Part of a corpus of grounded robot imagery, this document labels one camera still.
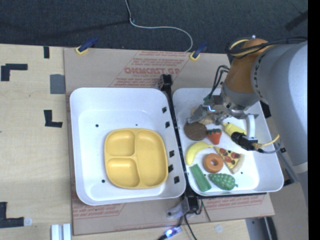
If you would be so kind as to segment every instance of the yellow plate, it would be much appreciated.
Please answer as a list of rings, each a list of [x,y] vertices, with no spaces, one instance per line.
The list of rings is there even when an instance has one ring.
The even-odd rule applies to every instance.
[[[155,131],[124,128],[104,141],[104,164],[109,180],[125,189],[150,189],[168,177],[166,147]]]

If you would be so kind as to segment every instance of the beige tabletop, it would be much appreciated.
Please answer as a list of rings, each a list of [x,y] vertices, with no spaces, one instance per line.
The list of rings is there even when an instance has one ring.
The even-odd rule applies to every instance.
[[[51,225],[72,224],[66,95],[51,94],[50,75],[64,75],[62,47],[0,45],[0,65],[27,64],[0,81],[0,202],[7,218],[31,218],[32,224],[0,228],[0,239],[50,239]],[[44,110],[62,127],[46,127]],[[250,239],[244,219],[192,224],[198,240]],[[72,236],[72,239],[158,239],[158,227]],[[193,239],[188,227],[173,239]]]

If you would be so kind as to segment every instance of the cardboard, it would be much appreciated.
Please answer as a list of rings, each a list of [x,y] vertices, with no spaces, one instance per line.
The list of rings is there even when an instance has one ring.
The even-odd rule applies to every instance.
[[[94,49],[78,55],[64,48],[67,128],[72,190],[73,234],[85,235],[133,229],[175,226],[166,209],[180,198],[90,206],[76,194],[73,163],[70,94],[81,87],[157,87],[161,74],[172,75],[172,92],[179,88],[211,88],[220,65],[229,66],[225,54],[203,53],[197,61],[187,52]],[[274,215],[269,194],[203,200],[204,210],[189,223],[206,223]]]

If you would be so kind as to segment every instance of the blue clamp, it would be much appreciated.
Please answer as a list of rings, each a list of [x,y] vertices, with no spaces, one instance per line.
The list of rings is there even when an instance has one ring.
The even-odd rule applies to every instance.
[[[91,38],[88,41],[86,41],[83,45],[77,47],[75,51],[77,54],[83,55],[88,51],[88,48],[94,47],[98,41],[98,38]]]
[[[190,59],[195,62],[197,59],[199,59],[200,53],[203,53],[206,50],[207,50],[207,42],[203,42],[197,50],[195,50],[190,54]]]

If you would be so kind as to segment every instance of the toy banana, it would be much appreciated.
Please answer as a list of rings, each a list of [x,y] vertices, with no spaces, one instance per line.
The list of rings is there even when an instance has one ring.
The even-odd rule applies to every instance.
[[[213,144],[207,144],[204,141],[199,141],[196,142],[194,144],[192,144],[189,149],[186,152],[185,155],[185,162],[188,166],[192,165],[195,156],[198,152],[200,152],[201,150],[204,150],[206,148],[213,148],[214,145]]]

